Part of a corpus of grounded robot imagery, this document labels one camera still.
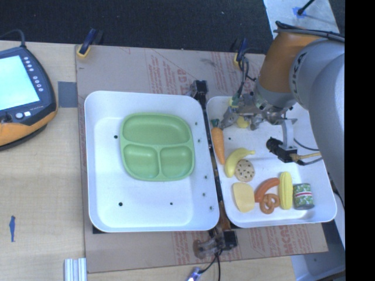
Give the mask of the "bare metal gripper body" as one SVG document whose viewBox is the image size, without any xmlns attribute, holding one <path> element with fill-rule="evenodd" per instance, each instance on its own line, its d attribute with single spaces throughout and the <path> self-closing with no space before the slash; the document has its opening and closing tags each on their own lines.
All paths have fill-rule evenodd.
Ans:
<svg viewBox="0 0 375 281">
<path fill-rule="evenodd" d="M 237 112 L 240 116 L 251 118 L 261 116 L 264 122 L 271 125 L 281 125 L 285 115 L 293 108 L 296 99 L 290 93 L 236 93 Z"/>
</svg>

